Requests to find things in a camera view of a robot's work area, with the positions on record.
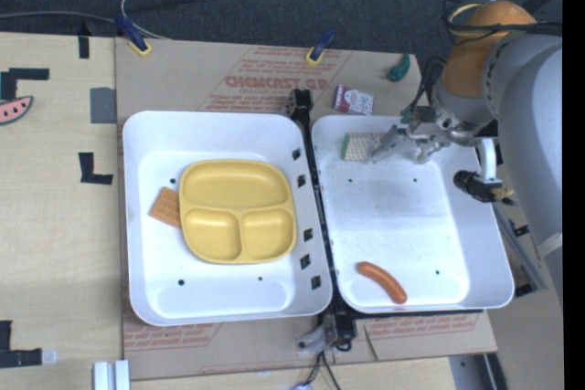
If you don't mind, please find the red and white carton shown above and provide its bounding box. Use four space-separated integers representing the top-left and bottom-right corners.
331 84 376 116

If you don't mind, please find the white plastic tray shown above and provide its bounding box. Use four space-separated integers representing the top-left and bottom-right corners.
310 113 516 315
122 110 334 328

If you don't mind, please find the pink watermelon slice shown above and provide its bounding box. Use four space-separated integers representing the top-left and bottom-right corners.
0 95 35 126

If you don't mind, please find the beige and green packet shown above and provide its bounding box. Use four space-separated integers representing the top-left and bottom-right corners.
340 131 382 163

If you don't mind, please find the orange waffle biscuit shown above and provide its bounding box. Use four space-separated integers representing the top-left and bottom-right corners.
148 185 183 230

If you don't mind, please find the yellow divided plate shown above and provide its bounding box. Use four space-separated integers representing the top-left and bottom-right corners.
177 158 298 266

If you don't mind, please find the black block with thin wires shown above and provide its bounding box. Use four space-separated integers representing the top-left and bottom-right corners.
318 311 358 352
278 88 314 121

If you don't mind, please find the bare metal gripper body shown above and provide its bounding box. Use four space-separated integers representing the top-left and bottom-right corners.
396 105 480 151

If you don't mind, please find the brown cardboard board red print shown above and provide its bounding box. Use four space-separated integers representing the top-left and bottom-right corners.
113 36 499 381

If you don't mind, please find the thin black rod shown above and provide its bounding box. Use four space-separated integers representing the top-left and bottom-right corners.
299 116 345 317

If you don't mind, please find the orange sausage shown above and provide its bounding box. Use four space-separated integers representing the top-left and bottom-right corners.
356 260 409 306

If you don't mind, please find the black cylinder on white bracket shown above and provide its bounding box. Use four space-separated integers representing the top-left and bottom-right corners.
452 136 505 205

